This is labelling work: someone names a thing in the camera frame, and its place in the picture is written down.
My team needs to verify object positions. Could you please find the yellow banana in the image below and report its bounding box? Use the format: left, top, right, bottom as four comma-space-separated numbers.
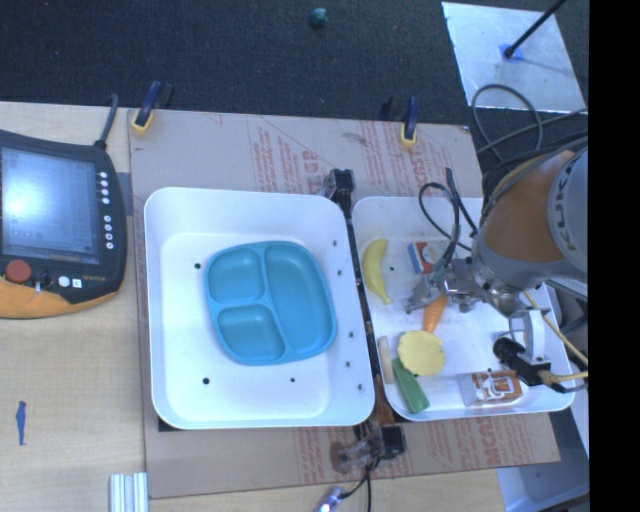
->
360, 237, 393, 307

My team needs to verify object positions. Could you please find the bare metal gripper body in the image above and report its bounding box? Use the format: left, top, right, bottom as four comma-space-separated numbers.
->
433, 256, 527, 316

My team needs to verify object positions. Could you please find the white plastic tray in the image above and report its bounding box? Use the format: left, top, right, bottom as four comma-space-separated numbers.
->
351, 196, 577, 423
143, 186, 377, 431

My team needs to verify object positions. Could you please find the yellow round biscuit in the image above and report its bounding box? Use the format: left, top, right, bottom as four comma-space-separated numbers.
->
397, 329, 447, 378

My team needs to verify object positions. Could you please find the brown cardboard board red print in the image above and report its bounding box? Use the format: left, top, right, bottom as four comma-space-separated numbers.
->
127, 108, 562, 500

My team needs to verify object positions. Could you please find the black block with thin wires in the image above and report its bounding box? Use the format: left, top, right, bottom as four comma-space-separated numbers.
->
323, 168, 357, 202
331, 423, 407, 472

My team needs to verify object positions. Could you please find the green bottle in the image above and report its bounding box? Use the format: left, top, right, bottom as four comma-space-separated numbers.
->
390, 357, 432, 415

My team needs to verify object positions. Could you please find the red blue white carton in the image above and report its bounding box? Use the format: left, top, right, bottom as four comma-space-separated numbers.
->
406, 240, 452, 276

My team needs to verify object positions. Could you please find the orange carrot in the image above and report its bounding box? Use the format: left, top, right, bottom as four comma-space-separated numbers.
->
421, 293, 449, 336

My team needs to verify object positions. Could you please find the orange and white carton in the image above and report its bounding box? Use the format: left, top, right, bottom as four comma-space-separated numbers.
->
458, 369, 524, 408

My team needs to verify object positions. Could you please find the blue divided plate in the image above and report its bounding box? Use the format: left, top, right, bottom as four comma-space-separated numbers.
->
203, 240, 338, 367

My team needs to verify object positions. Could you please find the black cylinder on white bracket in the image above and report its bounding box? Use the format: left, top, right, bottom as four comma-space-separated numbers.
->
492, 308, 554, 387

